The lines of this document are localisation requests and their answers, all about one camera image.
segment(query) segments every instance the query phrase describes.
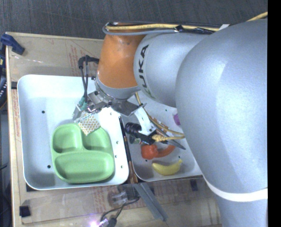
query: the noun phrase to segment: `white band on robot arm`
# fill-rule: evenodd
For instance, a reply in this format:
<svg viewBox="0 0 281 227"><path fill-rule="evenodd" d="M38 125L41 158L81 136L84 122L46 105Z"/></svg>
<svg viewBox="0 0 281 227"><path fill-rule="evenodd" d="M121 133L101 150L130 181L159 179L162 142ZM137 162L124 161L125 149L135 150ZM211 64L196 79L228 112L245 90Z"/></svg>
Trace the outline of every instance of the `white band on robot arm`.
<svg viewBox="0 0 281 227"><path fill-rule="evenodd" d="M208 187L214 192L216 195L234 202L252 202L256 200L268 199L268 188L264 188L255 192L247 192L247 193L229 193L219 190L214 187L211 183L207 181L204 177Z"/></svg>

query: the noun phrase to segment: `dark floor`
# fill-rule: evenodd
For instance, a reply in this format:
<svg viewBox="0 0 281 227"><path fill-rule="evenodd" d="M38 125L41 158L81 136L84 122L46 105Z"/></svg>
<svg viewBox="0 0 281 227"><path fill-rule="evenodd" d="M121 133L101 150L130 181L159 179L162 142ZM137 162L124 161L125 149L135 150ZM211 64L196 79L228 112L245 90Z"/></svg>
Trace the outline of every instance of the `dark floor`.
<svg viewBox="0 0 281 227"><path fill-rule="evenodd" d="M267 10L268 0L0 0L0 36L11 31L103 39L101 28L108 21L221 25L240 23ZM1 140L5 110L0 111L0 166L2 147L7 147Z"/></svg>

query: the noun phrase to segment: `green divided tray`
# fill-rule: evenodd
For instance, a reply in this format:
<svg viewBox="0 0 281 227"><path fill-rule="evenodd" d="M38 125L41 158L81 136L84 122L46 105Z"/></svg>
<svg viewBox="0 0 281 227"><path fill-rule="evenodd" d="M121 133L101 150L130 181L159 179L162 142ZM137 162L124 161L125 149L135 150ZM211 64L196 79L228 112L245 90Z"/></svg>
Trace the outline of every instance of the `green divided tray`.
<svg viewBox="0 0 281 227"><path fill-rule="evenodd" d="M101 127L87 136L75 123L57 127L51 153L57 176L68 183L99 182L114 172L112 144Z"/></svg>

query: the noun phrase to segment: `banana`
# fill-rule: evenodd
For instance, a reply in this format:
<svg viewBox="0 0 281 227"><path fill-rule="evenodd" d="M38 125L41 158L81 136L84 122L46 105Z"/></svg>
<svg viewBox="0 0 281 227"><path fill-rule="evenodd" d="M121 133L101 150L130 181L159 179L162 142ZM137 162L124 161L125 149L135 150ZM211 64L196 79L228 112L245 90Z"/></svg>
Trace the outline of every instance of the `banana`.
<svg viewBox="0 0 281 227"><path fill-rule="evenodd" d="M152 168L161 175L173 175L177 173L180 169L180 164L183 162L182 159L179 159L174 164L171 164L169 166L165 166L159 163L152 163Z"/></svg>

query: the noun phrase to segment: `clamp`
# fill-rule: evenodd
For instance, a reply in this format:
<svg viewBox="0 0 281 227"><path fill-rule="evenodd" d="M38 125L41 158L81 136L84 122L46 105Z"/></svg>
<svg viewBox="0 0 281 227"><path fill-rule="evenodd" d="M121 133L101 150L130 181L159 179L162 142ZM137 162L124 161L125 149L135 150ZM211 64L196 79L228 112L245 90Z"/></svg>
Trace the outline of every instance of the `clamp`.
<svg viewBox="0 0 281 227"><path fill-rule="evenodd" d="M24 48L11 36L3 34L0 38L2 43L2 48L0 49L0 77L2 75L2 69L6 68L5 51L6 45L12 46L12 51L22 55L24 53Z"/></svg>

